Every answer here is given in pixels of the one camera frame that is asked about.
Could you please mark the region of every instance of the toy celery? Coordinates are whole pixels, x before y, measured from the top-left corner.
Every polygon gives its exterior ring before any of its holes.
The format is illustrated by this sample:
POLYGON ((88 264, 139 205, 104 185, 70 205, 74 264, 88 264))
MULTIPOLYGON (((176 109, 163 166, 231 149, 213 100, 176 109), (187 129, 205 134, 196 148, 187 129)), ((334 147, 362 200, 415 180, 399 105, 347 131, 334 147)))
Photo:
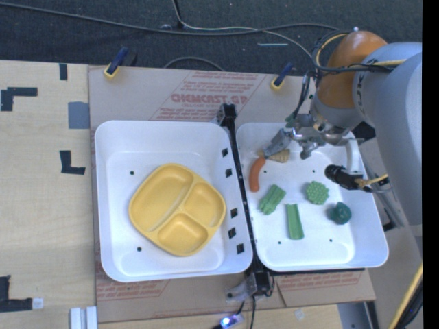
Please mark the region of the toy celery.
POLYGON ((273 213, 285 195, 286 192, 284 190, 275 184, 271 185, 268 193, 259 202, 259 210, 261 210, 265 215, 273 213))
POLYGON ((300 221, 299 209, 297 204, 287 204, 287 219, 289 238, 293 240, 300 240, 305 237, 303 234, 302 222, 300 221))

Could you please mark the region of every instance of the yellow cable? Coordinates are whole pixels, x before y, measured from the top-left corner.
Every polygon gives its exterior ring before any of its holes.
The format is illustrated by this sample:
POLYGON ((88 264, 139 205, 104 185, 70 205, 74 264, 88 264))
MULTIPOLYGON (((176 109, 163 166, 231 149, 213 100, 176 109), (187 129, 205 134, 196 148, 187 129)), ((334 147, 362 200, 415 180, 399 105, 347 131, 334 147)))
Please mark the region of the yellow cable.
POLYGON ((410 301, 410 298, 413 295, 413 292, 416 290, 416 287, 419 283, 420 278, 423 276, 423 263, 421 262, 418 269, 416 270, 416 273, 414 274, 414 277, 412 279, 412 282, 409 285, 409 288, 405 292, 403 296, 403 301, 400 303, 398 309, 396 310, 395 316, 390 323, 389 329, 394 329, 396 325, 398 324, 399 319, 401 318, 401 315, 403 314, 403 311, 407 307, 407 304, 410 301))
MULTIPOLYGON (((323 51, 323 49, 333 40, 338 39, 342 36, 346 36, 348 35, 348 33, 341 33, 341 34, 337 34, 334 35, 332 37, 330 37, 328 40, 326 40, 318 49, 317 54, 316 54, 316 64, 318 66, 322 66, 320 63, 320 53, 323 51)), ((379 61, 379 62, 374 62, 372 63, 373 66, 398 66, 402 63, 404 63, 405 60, 392 60, 392 61, 379 61)), ((362 67, 361 65, 353 65, 351 68, 355 69, 357 67, 362 67)))
POLYGON ((398 66, 404 63, 405 60, 394 60, 394 61, 380 61, 372 63, 373 66, 398 66))
POLYGON ((369 179, 369 180, 365 180, 365 179, 356 179, 355 182, 358 184, 358 186, 360 188, 365 187, 366 185, 371 185, 374 184, 376 182, 380 182, 384 179, 386 179, 389 175, 388 174, 383 174, 381 177, 378 178, 374 178, 374 179, 369 179))

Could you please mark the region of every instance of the yellow plate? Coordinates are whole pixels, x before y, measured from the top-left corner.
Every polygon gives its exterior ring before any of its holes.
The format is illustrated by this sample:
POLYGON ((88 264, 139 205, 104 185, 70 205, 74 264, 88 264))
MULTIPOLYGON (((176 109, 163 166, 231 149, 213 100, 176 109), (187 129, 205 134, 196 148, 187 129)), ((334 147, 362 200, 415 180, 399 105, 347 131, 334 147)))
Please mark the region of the yellow plate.
POLYGON ((132 196, 131 223, 170 254, 200 251, 224 220, 226 203, 206 180, 180 164, 164 164, 132 196))

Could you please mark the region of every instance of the blue light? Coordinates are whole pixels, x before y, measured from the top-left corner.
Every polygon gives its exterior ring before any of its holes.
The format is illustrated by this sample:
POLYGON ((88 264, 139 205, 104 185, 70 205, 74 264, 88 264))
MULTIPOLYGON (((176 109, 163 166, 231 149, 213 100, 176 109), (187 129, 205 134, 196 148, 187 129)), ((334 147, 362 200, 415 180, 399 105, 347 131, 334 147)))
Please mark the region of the blue light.
POLYGON ((230 323, 230 318, 226 317, 221 320, 221 325, 226 326, 230 323))

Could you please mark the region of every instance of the white tray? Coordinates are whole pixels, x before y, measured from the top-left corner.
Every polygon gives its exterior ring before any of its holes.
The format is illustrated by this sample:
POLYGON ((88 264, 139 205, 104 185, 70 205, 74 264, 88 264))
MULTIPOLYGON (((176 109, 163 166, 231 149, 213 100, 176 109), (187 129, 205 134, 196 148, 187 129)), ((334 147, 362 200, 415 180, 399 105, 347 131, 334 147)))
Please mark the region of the white tray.
POLYGON ((201 122, 109 121, 96 130, 95 155, 101 259, 112 279, 186 278, 248 268, 252 247, 232 149, 223 128, 201 122), (140 234, 128 216, 134 192, 153 170, 166 163, 188 167, 226 201, 221 227, 192 256, 162 250, 140 234))
MULTIPOLYGON (((246 186, 257 151, 267 146, 284 126, 284 123, 247 123, 237 130, 246 186)), ((331 164, 344 167, 350 164, 364 172, 357 143, 351 141, 349 147, 346 150, 328 144, 302 160, 299 156, 302 149, 293 141, 288 162, 267 160, 260 172, 260 190, 252 193, 246 189, 257 254, 267 268, 273 271, 353 269, 378 267, 387 260, 387 241, 372 194, 348 191, 324 175, 324 169, 331 164), (306 185, 313 180, 329 188, 324 205, 314 205, 306 199, 306 185), (264 215, 258 210, 258 203, 272 184, 287 194, 271 215, 264 215), (337 202, 344 202, 352 211, 347 224, 337 225, 328 218, 329 210, 337 202), (301 240, 288 237, 285 204, 298 204, 305 234, 301 240)))

